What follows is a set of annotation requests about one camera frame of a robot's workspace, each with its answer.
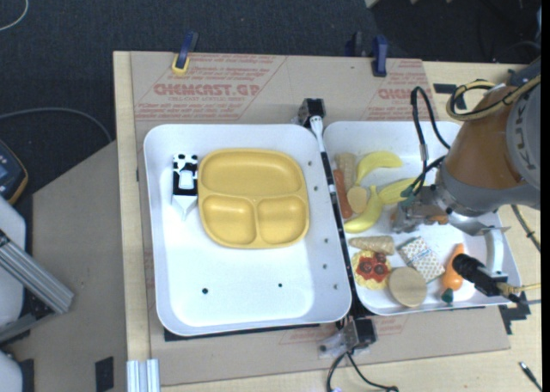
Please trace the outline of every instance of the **white tray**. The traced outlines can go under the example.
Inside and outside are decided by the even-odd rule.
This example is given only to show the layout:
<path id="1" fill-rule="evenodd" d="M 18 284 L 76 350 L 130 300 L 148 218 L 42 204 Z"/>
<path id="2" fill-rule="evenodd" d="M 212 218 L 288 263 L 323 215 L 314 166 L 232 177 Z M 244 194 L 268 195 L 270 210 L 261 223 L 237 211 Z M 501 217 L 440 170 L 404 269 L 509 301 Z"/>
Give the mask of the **white tray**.
<path id="1" fill-rule="evenodd" d="M 437 140 L 431 124 L 423 122 L 421 124 L 425 141 L 428 145 L 430 160 L 435 160 L 447 153 L 447 150 Z M 437 122 L 437 128 L 447 143 L 451 143 L 460 127 L 452 122 Z M 334 156 L 342 152 L 351 152 L 359 160 L 362 156 L 378 151 L 389 150 L 398 155 L 403 161 L 401 168 L 380 168 L 373 171 L 364 178 L 362 185 L 386 186 L 394 181 L 413 178 L 420 174 L 422 164 L 419 154 L 419 139 L 413 122 L 336 122 L 331 124 L 324 132 L 324 141 L 327 148 L 329 159 L 334 162 Z M 435 179 L 435 171 L 431 171 L 426 184 L 431 184 Z M 395 244 L 399 245 L 408 239 L 416 236 L 422 236 L 428 245 L 435 251 L 440 258 L 443 266 L 446 265 L 452 254 L 454 246 L 458 242 L 465 245 L 465 253 L 473 256 L 481 262 L 486 262 L 486 239 L 483 236 L 469 236 L 450 225 L 432 225 L 420 226 L 418 231 L 413 233 L 394 234 L 390 226 L 390 215 L 395 209 L 395 205 L 386 206 L 378 223 L 363 234 L 346 234 L 349 240 L 354 236 L 377 236 L 391 235 Z M 501 226 L 497 214 L 489 213 L 480 218 L 480 221 L 486 225 Z M 359 250 L 348 247 L 350 258 Z M 393 268 L 404 266 L 405 262 L 401 257 L 395 255 L 389 257 L 389 262 Z M 520 285 L 519 273 L 516 263 L 513 260 L 510 247 L 504 239 L 504 263 L 503 271 L 509 276 L 509 283 Z M 373 291 L 356 284 L 357 295 L 362 304 L 378 315 L 404 314 L 418 311 L 430 311 L 435 309 L 450 308 L 471 308 L 489 304 L 509 303 L 504 297 L 486 297 L 474 289 L 474 285 L 464 281 L 462 288 L 455 292 L 455 299 L 452 306 L 443 302 L 440 298 L 442 286 L 439 280 L 434 280 L 428 284 L 428 295 L 425 301 L 417 308 L 403 307 L 391 297 L 388 289 Z"/>
<path id="2" fill-rule="evenodd" d="M 309 230 L 286 248 L 235 249 L 206 235 L 195 207 L 185 221 L 171 206 L 172 158 L 228 148 L 278 150 L 302 168 Z M 194 336 L 337 322 L 351 306 L 345 260 L 318 144 L 297 125 L 162 125 L 144 141 L 163 326 Z"/>

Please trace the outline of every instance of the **black electronic device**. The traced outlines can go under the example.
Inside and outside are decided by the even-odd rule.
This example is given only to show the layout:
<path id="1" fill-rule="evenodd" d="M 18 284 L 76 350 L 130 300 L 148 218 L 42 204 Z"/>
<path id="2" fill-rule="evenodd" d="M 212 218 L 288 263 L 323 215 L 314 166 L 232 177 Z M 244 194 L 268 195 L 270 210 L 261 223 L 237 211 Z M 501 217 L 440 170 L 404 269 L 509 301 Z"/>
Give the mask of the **black electronic device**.
<path id="1" fill-rule="evenodd" d="M 0 196 L 13 205 L 27 182 L 27 170 L 19 158 L 0 140 Z"/>

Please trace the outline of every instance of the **white cable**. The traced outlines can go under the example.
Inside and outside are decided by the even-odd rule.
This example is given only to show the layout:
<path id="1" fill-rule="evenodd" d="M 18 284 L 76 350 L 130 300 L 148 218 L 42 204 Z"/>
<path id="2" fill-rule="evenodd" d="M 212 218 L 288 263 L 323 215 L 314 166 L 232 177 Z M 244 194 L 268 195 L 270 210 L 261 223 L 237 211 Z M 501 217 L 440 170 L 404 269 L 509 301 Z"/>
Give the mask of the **white cable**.
<path id="1" fill-rule="evenodd" d="M 8 25 L 5 25 L 3 27 L 0 27 L 0 31 L 4 31 L 4 30 L 7 30 L 8 28 L 12 28 L 14 27 L 15 25 L 17 25 L 19 22 L 21 22 L 23 20 L 23 18 L 27 15 L 27 12 L 28 12 L 28 0 L 25 0 L 25 9 L 23 10 L 23 12 L 21 13 L 21 15 L 15 19 L 15 21 L 11 22 L 10 24 Z"/>

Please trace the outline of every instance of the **robotic arm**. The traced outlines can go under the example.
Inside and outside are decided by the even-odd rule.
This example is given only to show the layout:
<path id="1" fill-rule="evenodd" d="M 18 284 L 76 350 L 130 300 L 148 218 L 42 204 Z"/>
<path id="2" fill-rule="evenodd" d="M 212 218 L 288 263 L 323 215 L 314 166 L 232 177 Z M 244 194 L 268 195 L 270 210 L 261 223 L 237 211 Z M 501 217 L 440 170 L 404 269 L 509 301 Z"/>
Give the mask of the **robotic arm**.
<path id="1" fill-rule="evenodd" d="M 486 89 L 479 105 L 458 114 L 455 103 L 470 89 Z M 479 216 L 502 205 L 541 209 L 541 74 L 520 86 L 475 81 L 458 88 L 447 111 L 463 121 L 449 154 L 439 164 L 435 183 L 408 189 L 399 203 L 393 230 L 410 232 L 420 224 L 452 224 L 471 236 L 487 236 L 487 265 L 465 254 L 455 270 L 487 296 L 505 295 L 502 230 Z"/>

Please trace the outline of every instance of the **toy food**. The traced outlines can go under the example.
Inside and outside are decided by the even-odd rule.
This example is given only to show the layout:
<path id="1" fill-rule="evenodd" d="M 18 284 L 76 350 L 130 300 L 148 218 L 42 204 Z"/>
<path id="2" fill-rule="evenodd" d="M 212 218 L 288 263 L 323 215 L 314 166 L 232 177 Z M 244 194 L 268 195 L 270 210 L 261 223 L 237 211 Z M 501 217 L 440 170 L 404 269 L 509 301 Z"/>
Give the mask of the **toy food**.
<path id="1" fill-rule="evenodd" d="M 462 253 L 464 253 L 464 244 L 460 243 L 455 247 L 449 262 L 447 263 L 447 267 L 445 268 L 445 273 L 441 277 L 441 282 L 444 288 L 441 299 L 446 303 L 453 303 L 453 293 L 454 291 L 460 290 L 462 287 L 462 282 L 464 281 L 462 276 L 453 268 L 453 260 L 456 256 Z"/>
<path id="2" fill-rule="evenodd" d="M 414 178 L 406 178 L 405 180 L 397 181 L 388 186 L 385 186 L 378 196 L 381 198 L 384 205 L 397 204 L 400 201 L 405 200 L 405 197 L 401 196 L 401 193 L 414 183 Z"/>
<path id="3" fill-rule="evenodd" d="M 344 174 L 345 191 L 351 189 L 355 182 L 355 155 L 350 152 L 336 154 L 335 156 L 337 168 Z"/>
<path id="4" fill-rule="evenodd" d="M 353 209 L 351 208 L 350 203 L 347 200 L 347 195 L 345 194 L 344 174 L 342 174 L 342 171 L 337 168 L 333 170 L 333 177 L 334 185 L 336 186 L 336 194 L 338 196 L 340 212 L 342 213 L 342 218 L 347 219 L 353 216 Z"/>
<path id="5" fill-rule="evenodd" d="M 353 237 L 350 245 L 362 250 L 370 250 L 375 253 L 394 254 L 395 242 L 392 236 L 360 236 Z"/>
<path id="6" fill-rule="evenodd" d="M 397 253 L 408 266 L 418 270 L 424 276 L 426 284 L 445 273 L 436 254 L 422 237 L 414 238 L 398 247 Z"/>
<path id="7" fill-rule="evenodd" d="M 347 201 L 350 203 L 350 207 L 353 213 L 363 213 L 367 208 L 367 201 L 369 200 L 369 191 L 361 186 L 353 186 L 347 191 Z"/>
<path id="8" fill-rule="evenodd" d="M 384 253 L 370 250 L 357 252 L 351 258 L 355 280 L 370 290 L 381 290 L 388 285 L 388 275 L 392 268 Z"/>
<path id="9" fill-rule="evenodd" d="M 428 294 L 428 286 L 422 274 L 409 266 L 395 268 L 388 277 L 389 292 L 401 305 L 419 306 Z"/>
<path id="10" fill-rule="evenodd" d="M 364 156 L 357 165 L 355 185 L 359 186 L 365 176 L 376 168 L 400 168 L 403 161 L 393 152 L 379 150 Z"/>
<path id="11" fill-rule="evenodd" d="M 346 233 L 361 233 L 368 230 L 382 215 L 384 204 L 376 193 L 376 186 L 370 186 L 370 198 L 364 212 L 344 223 Z"/>

